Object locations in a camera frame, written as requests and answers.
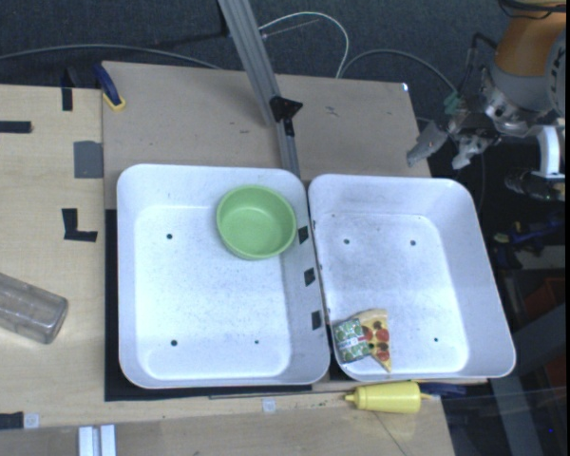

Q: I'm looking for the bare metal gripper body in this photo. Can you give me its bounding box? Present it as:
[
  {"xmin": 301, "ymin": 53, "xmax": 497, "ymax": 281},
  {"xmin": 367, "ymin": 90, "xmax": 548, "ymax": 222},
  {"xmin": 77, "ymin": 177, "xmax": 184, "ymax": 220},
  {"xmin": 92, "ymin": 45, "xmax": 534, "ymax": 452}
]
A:
[{"xmin": 447, "ymin": 86, "xmax": 530, "ymax": 148}]

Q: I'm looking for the white plastic tray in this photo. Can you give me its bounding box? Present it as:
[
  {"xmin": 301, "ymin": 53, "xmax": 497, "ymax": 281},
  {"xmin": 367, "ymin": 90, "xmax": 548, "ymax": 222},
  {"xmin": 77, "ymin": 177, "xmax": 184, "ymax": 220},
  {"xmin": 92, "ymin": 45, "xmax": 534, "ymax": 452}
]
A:
[
  {"xmin": 116, "ymin": 162, "xmax": 333, "ymax": 390},
  {"xmin": 307, "ymin": 173, "xmax": 518, "ymax": 384}
]

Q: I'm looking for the green bowl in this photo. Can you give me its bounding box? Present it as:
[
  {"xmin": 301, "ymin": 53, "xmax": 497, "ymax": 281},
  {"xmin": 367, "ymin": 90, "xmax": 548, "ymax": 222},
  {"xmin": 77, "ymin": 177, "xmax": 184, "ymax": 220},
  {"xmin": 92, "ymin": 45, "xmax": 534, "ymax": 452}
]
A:
[{"xmin": 215, "ymin": 183, "xmax": 299, "ymax": 262}]

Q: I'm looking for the toy pizza slice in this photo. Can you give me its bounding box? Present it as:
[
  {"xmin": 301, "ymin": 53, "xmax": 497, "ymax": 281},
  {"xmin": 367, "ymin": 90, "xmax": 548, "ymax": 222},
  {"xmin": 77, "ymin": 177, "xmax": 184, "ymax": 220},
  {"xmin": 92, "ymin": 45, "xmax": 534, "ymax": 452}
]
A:
[{"xmin": 358, "ymin": 307, "xmax": 393, "ymax": 374}]

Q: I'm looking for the green and white packet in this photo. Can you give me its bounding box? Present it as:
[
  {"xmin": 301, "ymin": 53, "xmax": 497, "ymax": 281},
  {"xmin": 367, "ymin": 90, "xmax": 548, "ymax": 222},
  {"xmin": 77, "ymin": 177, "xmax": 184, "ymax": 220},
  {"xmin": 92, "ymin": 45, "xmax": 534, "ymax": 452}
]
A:
[{"xmin": 331, "ymin": 317, "xmax": 372, "ymax": 365}]

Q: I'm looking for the pale wood board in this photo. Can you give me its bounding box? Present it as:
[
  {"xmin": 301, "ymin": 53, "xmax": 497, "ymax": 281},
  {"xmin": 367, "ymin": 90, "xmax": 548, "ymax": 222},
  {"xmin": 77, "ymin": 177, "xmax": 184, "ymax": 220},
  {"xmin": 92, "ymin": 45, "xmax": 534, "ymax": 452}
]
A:
[{"xmin": 101, "ymin": 59, "xmax": 457, "ymax": 428}]

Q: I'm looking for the yellow squeeze bottle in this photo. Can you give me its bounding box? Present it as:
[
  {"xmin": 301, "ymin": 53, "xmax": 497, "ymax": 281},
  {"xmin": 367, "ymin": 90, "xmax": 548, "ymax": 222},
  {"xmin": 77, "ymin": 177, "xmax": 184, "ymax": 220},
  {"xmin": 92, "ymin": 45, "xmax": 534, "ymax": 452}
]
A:
[{"xmin": 343, "ymin": 380, "xmax": 433, "ymax": 416}]

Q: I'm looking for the clear plastic bottle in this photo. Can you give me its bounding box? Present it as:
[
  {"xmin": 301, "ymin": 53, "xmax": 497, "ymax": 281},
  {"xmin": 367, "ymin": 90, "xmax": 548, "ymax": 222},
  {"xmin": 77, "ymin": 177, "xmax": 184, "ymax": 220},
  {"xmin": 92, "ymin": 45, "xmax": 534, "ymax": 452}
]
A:
[{"xmin": 0, "ymin": 264, "xmax": 70, "ymax": 346}]

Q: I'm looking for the black cylinder on white bracket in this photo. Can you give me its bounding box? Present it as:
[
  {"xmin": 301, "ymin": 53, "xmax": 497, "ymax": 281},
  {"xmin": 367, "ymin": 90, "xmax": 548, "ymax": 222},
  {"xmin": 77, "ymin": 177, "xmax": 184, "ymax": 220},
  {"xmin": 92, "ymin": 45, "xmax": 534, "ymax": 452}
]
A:
[{"xmin": 503, "ymin": 124, "xmax": 567, "ymax": 203}]

